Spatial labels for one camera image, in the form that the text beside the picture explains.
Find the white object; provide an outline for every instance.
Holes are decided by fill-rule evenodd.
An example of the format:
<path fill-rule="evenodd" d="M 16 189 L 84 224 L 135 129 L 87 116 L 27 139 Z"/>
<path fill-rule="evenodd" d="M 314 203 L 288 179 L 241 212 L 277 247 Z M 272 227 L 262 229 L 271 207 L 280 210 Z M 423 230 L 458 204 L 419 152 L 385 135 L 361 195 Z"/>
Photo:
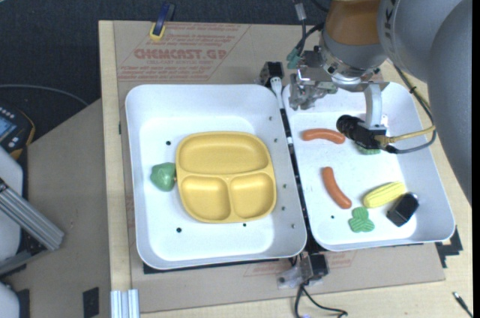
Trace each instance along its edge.
<path fill-rule="evenodd" d="M 289 103 L 290 87 L 283 90 L 283 102 Z M 313 128 L 337 130 L 342 115 L 365 119 L 365 96 L 340 89 L 318 100 L 307 110 L 286 112 L 292 131 L 301 185 L 308 219 L 315 240 L 330 251 L 345 251 L 390 245 L 411 245 L 440 242 L 455 230 L 455 221 L 445 190 L 429 148 L 408 154 L 366 155 L 359 152 L 352 140 L 336 145 L 323 139 L 304 141 L 302 131 Z M 411 94 L 401 85 L 391 82 L 382 91 L 382 111 L 388 117 L 388 135 L 397 136 L 422 130 Z M 426 142 L 425 136 L 395 143 L 408 149 Z M 352 200 L 350 209 L 341 209 L 329 196 L 320 170 L 332 167 L 339 188 Z M 369 191 L 387 182 L 401 181 L 406 189 L 418 196 L 419 207 L 402 227 L 386 217 L 392 204 L 369 208 L 369 218 L 375 224 L 371 232 L 353 232 L 348 220 L 352 210 L 362 206 Z"/>
<path fill-rule="evenodd" d="M 0 178 L 20 196 L 23 190 L 22 167 L 0 147 Z M 21 229 L 3 211 L 0 211 L 0 262 L 13 257 L 20 245 Z"/>
<path fill-rule="evenodd" d="M 279 109 L 284 109 L 284 99 L 282 98 L 282 80 L 278 76 L 274 76 L 270 79 L 271 90 L 277 97 L 277 103 Z"/>
<path fill-rule="evenodd" d="M 0 282 L 0 316 L 1 318 L 19 318 L 20 303 L 17 295 Z"/>
<path fill-rule="evenodd" d="M 140 318 L 138 290 L 113 290 L 110 293 L 110 311 L 112 318 Z"/>
<path fill-rule="evenodd" d="M 294 257 L 307 241 L 281 114 L 260 85 L 140 85 L 125 101 L 133 174 L 136 246 L 155 269 Z M 183 208 L 177 186 L 158 190 L 156 164 L 174 162 L 186 136 L 242 131 L 267 146 L 277 182 L 271 214 L 247 223 L 202 223 Z"/>

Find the gray robot arm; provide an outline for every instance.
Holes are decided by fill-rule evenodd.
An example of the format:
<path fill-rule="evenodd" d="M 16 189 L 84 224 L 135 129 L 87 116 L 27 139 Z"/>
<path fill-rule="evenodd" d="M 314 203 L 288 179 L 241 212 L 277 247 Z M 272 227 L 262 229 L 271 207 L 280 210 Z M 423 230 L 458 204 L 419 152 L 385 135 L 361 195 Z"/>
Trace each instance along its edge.
<path fill-rule="evenodd" d="M 473 0 L 382 0 L 377 27 L 391 62 L 427 83 L 438 137 L 472 203 Z"/>
<path fill-rule="evenodd" d="M 364 92 L 374 114 L 378 94 L 369 93 L 378 90 L 366 88 L 389 59 L 427 83 L 436 132 L 471 204 L 472 6 L 473 0 L 333 0 L 319 46 L 304 53 L 291 76 L 290 106 L 307 109 L 342 88 Z M 367 131 L 359 135 L 373 142 L 367 148 L 377 149 L 378 138 L 370 137 L 382 130 L 361 126 Z"/>

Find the yellow plate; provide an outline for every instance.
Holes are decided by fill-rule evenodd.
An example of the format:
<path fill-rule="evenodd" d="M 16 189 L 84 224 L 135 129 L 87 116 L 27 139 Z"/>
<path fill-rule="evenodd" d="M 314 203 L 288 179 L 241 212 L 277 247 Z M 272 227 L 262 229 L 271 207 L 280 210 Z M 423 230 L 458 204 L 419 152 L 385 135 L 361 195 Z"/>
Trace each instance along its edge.
<path fill-rule="evenodd" d="M 183 206 L 199 221 L 252 221 L 277 202 L 269 150 L 253 134 L 192 134 L 178 145 L 175 165 Z"/>

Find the toy sausage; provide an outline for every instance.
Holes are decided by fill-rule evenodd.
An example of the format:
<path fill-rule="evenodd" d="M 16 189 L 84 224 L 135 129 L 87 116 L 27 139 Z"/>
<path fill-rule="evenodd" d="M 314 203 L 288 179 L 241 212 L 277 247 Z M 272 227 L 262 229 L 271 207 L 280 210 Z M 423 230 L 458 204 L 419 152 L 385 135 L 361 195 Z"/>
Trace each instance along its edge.
<path fill-rule="evenodd" d="M 337 205 L 342 209 L 349 209 L 352 207 L 352 201 L 350 198 L 338 187 L 331 167 L 327 166 L 322 169 L 322 179 L 328 194 L 330 194 L 330 197 L 337 203 Z"/>
<path fill-rule="evenodd" d="M 304 141 L 311 141 L 316 139 L 329 140 L 333 143 L 337 143 L 338 145 L 345 142 L 345 136 L 342 133 L 339 133 L 335 130 L 321 128 L 305 130 L 301 134 L 301 138 Z"/>

